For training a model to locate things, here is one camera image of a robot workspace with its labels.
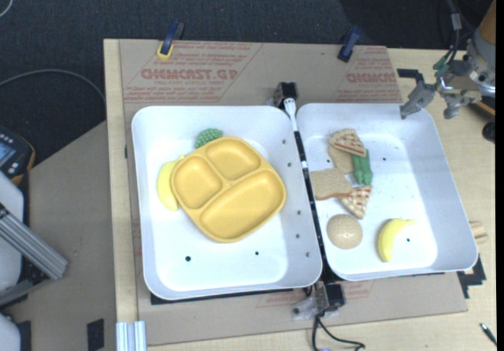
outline yellow plate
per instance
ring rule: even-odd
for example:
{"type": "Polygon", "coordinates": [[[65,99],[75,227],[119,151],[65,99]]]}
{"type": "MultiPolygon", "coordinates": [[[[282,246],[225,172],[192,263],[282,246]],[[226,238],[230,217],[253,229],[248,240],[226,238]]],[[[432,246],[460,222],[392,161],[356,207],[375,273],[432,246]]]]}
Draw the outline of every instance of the yellow plate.
{"type": "Polygon", "coordinates": [[[236,137],[208,142],[179,161],[173,193],[195,224],[218,242],[256,231],[284,206],[284,182],[250,144],[236,137]]]}

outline dark background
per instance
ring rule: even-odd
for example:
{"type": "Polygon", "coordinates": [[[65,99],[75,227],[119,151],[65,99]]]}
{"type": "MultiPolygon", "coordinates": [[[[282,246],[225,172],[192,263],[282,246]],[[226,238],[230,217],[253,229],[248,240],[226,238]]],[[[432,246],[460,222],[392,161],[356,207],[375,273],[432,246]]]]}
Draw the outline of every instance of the dark background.
{"type": "MultiPolygon", "coordinates": [[[[458,1],[474,27],[491,3],[458,1]]],[[[8,4],[0,0],[0,12],[8,4]]],[[[336,44],[357,25],[360,44],[446,49],[450,41],[443,0],[14,0],[0,17],[0,125],[43,161],[106,118],[100,96],[68,74],[2,81],[57,68],[103,92],[103,39],[163,39],[174,18],[186,40],[336,44]]]]}

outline banana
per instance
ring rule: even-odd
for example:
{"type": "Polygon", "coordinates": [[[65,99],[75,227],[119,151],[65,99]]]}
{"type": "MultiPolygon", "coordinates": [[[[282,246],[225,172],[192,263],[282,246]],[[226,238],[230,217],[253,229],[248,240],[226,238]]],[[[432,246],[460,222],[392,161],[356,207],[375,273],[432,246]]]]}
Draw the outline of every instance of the banana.
{"type": "Polygon", "coordinates": [[[394,218],[385,223],[378,235],[378,254],[382,261],[390,261],[392,258],[392,249],[394,247],[395,236],[406,226],[412,225],[414,220],[403,220],[394,218]]]}
{"type": "Polygon", "coordinates": [[[163,205],[165,205],[167,209],[171,209],[172,211],[179,209],[179,203],[172,191],[170,176],[172,175],[175,165],[183,158],[184,155],[180,155],[178,159],[166,162],[165,164],[163,164],[163,166],[161,166],[159,174],[157,175],[157,195],[161,199],[163,205]]]}

